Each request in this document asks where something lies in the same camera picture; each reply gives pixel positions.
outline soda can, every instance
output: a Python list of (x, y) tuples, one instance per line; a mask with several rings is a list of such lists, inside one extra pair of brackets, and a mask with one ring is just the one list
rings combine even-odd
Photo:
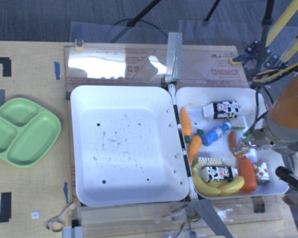
[(253, 168), (258, 185), (264, 185), (270, 182), (268, 169), (265, 162), (253, 163)]

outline water bottle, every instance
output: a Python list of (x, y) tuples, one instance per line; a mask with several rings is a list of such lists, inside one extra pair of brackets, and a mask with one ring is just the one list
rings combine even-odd
[(231, 128), (231, 124), (227, 121), (222, 126), (212, 128), (208, 133), (201, 135), (202, 144), (205, 146), (211, 145), (224, 135), (224, 132)]

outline green plate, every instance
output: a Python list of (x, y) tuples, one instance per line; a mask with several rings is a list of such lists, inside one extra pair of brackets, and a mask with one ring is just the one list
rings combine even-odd
[(60, 120), (43, 106), (14, 98), (0, 107), (0, 158), (20, 168), (38, 163), (61, 132)]

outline white tray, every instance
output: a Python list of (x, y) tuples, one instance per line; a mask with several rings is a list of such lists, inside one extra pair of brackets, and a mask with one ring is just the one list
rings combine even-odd
[(169, 93), (79, 86), (71, 94), (76, 192), (87, 206), (179, 201), (189, 184)]
[[(208, 132), (214, 126), (222, 125), (225, 119), (209, 119), (203, 116), (203, 106), (212, 102), (221, 101), (237, 101), (242, 112), (245, 116), (246, 128), (244, 130), (236, 130), (237, 138), (251, 126), (255, 120), (256, 100), (255, 90), (250, 88), (201, 88), (201, 87), (183, 87), (176, 92), (176, 101), (180, 112), (181, 107), (185, 107), (190, 118), (193, 131), (202, 129), (204, 132)], [(260, 111), (259, 115), (266, 111), (265, 104), (261, 95), (259, 95)], [(262, 120), (259, 121), (255, 128), (261, 128)], [(228, 146), (228, 134), (230, 130), (226, 131), (224, 136), (218, 141), (214, 142), (210, 146), (202, 145), (200, 147), (198, 156), (221, 158), (223, 166), (232, 166), (239, 168), (239, 160), (231, 153)], [(259, 150), (252, 149), (246, 154), (252, 162), (263, 161), (266, 162), (270, 183), (265, 185), (259, 185), (252, 193), (245, 193), (240, 191), (238, 194), (227, 196), (241, 197), (241, 196), (260, 196), (260, 195), (272, 195), (272, 194), (284, 194), (289, 186), (286, 182), (280, 180), (275, 175), (275, 169), (278, 166), (284, 166), (282, 155), (271, 150)], [(209, 197), (209, 199), (223, 199), (224, 196)]]

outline table surface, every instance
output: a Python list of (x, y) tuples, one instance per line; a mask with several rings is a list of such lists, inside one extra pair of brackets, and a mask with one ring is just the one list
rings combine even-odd
[[(0, 159), (0, 195), (12, 194), (12, 212), (9, 222), (0, 223), (0, 237), (48, 238), (61, 237), (46, 229), (46, 223), (66, 207), (64, 183), (69, 185), (69, 202), (72, 201), (71, 140), (68, 104), (65, 99), (65, 47), (69, 43), (7, 42), (0, 41), (0, 57), (12, 61), (12, 77), (2, 76), (0, 89), (5, 90), (5, 101), (25, 97), (46, 107), (61, 121), (61, 134), (48, 154), (30, 168), (17, 168)], [(56, 79), (54, 62), (61, 68)], [(298, 237), (289, 206), (282, 195), (276, 196), (280, 218), (266, 222), (227, 225), (234, 237)], [(40, 218), (32, 219), (31, 212), (39, 211)], [(64, 219), (71, 224), (72, 215)], [(197, 233), (214, 236), (209, 228), (197, 228)], [(135, 237), (155, 237), (141, 235)]]

